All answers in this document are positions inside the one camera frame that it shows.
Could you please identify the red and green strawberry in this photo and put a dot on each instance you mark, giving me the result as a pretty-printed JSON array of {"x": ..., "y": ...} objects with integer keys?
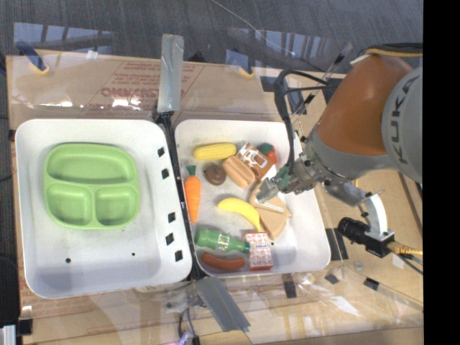
[{"x": 270, "y": 152}]

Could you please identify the green divided plate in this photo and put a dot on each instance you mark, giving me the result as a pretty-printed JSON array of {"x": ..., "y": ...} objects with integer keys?
[{"x": 91, "y": 167}]

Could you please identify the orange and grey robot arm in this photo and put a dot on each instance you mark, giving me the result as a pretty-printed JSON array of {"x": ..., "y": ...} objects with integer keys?
[{"x": 359, "y": 110}]

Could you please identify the yellow corn cob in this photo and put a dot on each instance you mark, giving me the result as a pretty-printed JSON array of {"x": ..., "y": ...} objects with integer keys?
[{"x": 214, "y": 151}]

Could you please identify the black cylinder on white bracket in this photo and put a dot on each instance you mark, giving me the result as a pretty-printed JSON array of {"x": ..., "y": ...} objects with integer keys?
[{"x": 375, "y": 214}]

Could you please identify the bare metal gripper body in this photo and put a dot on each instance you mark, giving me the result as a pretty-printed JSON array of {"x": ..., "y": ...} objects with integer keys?
[{"x": 305, "y": 178}]

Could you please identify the red sausage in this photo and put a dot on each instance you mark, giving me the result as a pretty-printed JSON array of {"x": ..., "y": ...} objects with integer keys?
[{"x": 223, "y": 262}]

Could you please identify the green bottle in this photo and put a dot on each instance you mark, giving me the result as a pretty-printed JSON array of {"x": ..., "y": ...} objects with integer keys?
[{"x": 215, "y": 239}]

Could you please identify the tan hot dog bun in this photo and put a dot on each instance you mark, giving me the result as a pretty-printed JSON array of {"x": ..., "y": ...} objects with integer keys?
[{"x": 238, "y": 171}]

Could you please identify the orange carrot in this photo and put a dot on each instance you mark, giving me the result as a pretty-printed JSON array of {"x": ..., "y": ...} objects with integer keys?
[{"x": 192, "y": 196}]

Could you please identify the brown cardboard board red print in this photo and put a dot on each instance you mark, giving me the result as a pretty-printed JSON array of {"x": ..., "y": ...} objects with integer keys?
[{"x": 108, "y": 85}]

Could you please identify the yellow banana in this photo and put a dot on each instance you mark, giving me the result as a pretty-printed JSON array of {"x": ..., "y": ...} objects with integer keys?
[{"x": 240, "y": 207}]

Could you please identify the brown and white carton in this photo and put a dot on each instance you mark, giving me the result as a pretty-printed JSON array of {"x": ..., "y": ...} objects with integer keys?
[{"x": 257, "y": 158}]

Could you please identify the white plastic tray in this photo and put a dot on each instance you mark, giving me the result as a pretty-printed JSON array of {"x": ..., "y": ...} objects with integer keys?
[
  {"x": 309, "y": 235},
  {"x": 108, "y": 257}
]

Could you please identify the brown chocolate swirl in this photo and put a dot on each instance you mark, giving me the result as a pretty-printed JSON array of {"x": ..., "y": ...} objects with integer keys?
[{"x": 215, "y": 175}]

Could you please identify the orange and white carton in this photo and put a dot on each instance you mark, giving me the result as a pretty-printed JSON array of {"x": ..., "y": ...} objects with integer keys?
[{"x": 259, "y": 252}]

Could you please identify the tan bread slice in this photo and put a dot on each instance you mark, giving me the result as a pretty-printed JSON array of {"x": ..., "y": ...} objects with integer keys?
[{"x": 275, "y": 223}]

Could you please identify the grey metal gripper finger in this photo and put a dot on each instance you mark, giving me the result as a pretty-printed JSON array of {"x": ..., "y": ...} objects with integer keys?
[{"x": 266, "y": 192}]

